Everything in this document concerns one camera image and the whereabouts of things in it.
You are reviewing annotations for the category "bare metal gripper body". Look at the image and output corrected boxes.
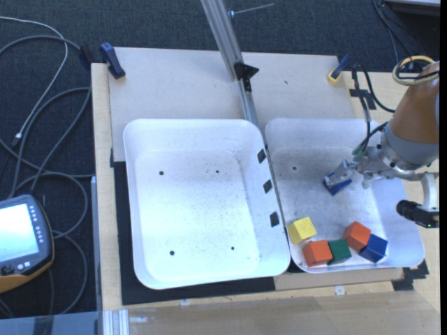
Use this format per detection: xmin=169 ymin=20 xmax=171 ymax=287
xmin=354 ymin=144 xmax=425 ymax=191

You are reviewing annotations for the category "blue cube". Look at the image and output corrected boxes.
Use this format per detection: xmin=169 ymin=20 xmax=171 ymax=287
xmin=322 ymin=177 xmax=353 ymax=197
xmin=358 ymin=233 xmax=389 ymax=264

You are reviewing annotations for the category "white plastic tray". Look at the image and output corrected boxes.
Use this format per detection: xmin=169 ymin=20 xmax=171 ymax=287
xmin=122 ymin=118 xmax=293 ymax=290
xmin=263 ymin=117 xmax=426 ymax=274

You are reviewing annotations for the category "yellow cube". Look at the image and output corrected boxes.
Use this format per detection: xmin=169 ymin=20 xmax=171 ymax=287
xmin=286 ymin=216 xmax=318 ymax=246

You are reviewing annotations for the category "orange cube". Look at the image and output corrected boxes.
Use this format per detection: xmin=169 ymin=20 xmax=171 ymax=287
xmin=342 ymin=221 xmax=372 ymax=252
xmin=302 ymin=239 xmax=334 ymax=268

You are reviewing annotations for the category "green cube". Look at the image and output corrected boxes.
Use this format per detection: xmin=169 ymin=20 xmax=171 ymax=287
xmin=328 ymin=238 xmax=353 ymax=264

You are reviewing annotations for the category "pale wood board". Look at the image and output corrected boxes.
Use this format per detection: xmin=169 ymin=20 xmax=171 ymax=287
xmin=108 ymin=46 xmax=358 ymax=162

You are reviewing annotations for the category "black cylinder on white bracket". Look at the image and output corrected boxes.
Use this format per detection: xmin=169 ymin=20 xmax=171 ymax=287
xmin=395 ymin=171 xmax=440 ymax=230

